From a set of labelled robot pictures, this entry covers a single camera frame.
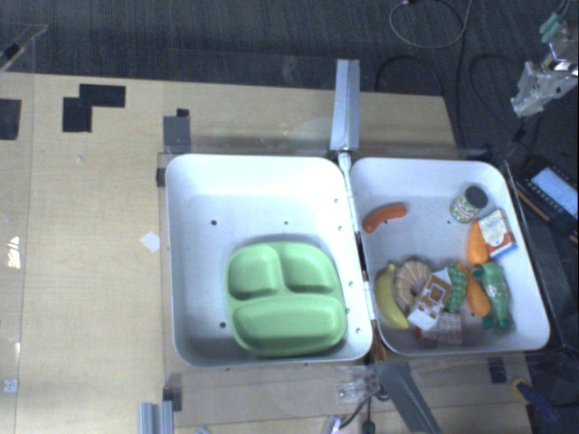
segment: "white bin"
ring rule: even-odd
[[[408,214],[372,234],[363,233],[371,283],[388,261],[418,256],[434,269],[465,260],[469,225],[452,219],[452,200],[478,184],[502,208],[518,248],[500,259],[511,290],[514,327],[482,332],[463,308],[465,344],[423,348],[408,330],[380,321],[386,344],[408,356],[491,354],[537,349],[549,323],[527,247],[502,175],[490,165],[462,161],[365,158],[352,168],[358,218],[387,203]],[[177,352],[194,366],[252,363],[347,362],[372,343],[374,304],[365,293],[344,177],[336,165],[313,157],[185,155],[166,170],[171,258],[173,336]],[[268,241],[305,241],[335,262],[347,310],[342,342],[324,354],[287,359],[256,357],[235,342],[227,326],[224,275],[231,254]]]

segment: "black electronic device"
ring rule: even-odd
[[[532,157],[515,187],[525,202],[555,231],[577,244],[577,182],[540,156]]]

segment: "green pepper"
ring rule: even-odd
[[[454,264],[448,267],[448,272],[451,278],[452,289],[446,301],[446,309],[450,313],[456,314],[459,312],[464,296],[467,294],[467,276]]]

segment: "metal bracket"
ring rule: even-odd
[[[381,362],[378,381],[411,432],[442,434],[441,427],[416,387],[407,363]]]
[[[138,434],[173,434],[173,402],[143,402],[138,407]]]
[[[330,151],[356,150],[360,146],[360,62],[338,60]]]

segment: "green divided plate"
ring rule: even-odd
[[[301,242],[241,248],[229,259],[227,311],[233,336],[261,357],[323,352],[346,332],[346,306],[331,258]]]

